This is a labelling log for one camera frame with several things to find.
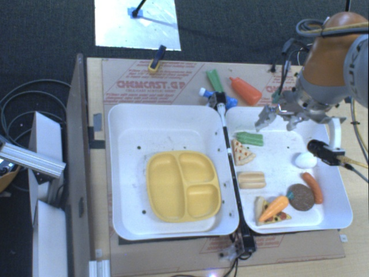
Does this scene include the white plastic tray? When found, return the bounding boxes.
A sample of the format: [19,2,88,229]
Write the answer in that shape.
[107,103,240,241]
[225,106,354,235]

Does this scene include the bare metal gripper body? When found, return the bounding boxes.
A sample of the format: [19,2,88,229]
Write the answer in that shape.
[278,90,347,125]

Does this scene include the toy pizza slice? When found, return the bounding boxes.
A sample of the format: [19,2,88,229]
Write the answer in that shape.
[254,196,293,227]
[231,138,257,167]

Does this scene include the brown cardboard board red print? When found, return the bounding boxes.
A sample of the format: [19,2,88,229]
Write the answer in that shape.
[101,58,346,277]

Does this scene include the green toy bottle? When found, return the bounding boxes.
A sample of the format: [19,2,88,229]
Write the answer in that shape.
[205,69,225,93]

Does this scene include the toy hot dog bun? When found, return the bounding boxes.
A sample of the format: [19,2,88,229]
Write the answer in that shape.
[237,171,267,190]

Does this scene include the brown round toy patty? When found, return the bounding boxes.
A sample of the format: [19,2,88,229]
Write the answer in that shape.
[288,183,315,212]

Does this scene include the orange toy carrot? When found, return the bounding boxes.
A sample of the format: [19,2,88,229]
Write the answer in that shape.
[258,191,295,223]

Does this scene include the white toy egg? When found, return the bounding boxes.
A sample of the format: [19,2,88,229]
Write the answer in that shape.
[294,152,318,169]

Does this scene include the yellow divided plate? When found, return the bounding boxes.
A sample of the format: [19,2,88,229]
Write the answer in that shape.
[146,150,223,224]

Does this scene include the orange toy sausage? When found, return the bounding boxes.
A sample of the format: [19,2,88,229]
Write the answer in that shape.
[302,172,324,205]

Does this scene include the black cylinder on white bracket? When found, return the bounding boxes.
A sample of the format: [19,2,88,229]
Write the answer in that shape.
[306,116,347,167]

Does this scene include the orange toy bottle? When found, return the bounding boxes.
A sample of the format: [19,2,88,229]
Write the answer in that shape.
[228,76,263,107]

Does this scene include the thin black and white rod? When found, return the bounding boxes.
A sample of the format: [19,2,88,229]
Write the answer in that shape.
[217,103,252,244]

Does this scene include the green toy beans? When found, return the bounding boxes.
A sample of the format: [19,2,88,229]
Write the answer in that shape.
[235,131,264,148]

